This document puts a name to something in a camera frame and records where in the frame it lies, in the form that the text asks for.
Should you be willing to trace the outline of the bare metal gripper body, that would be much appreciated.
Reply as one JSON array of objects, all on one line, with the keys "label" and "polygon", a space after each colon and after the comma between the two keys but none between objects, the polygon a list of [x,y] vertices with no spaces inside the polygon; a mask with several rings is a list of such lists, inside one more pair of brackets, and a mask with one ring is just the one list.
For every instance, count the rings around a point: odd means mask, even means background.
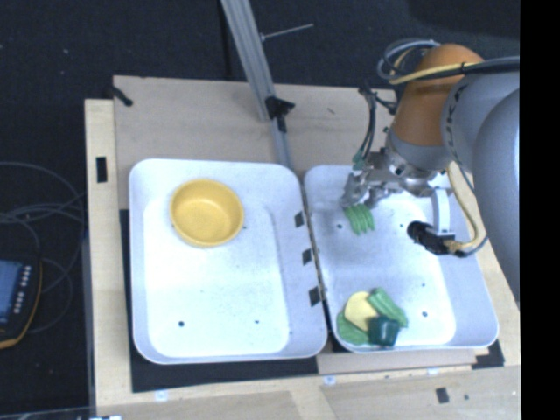
[{"label": "bare metal gripper body", "polygon": [[367,185],[364,197],[368,195],[368,187],[377,183],[387,185],[388,195],[405,191],[416,197],[430,197],[435,192],[431,181],[436,175],[435,171],[426,171],[407,162],[389,148],[381,148],[368,153],[358,150],[348,177]]}]

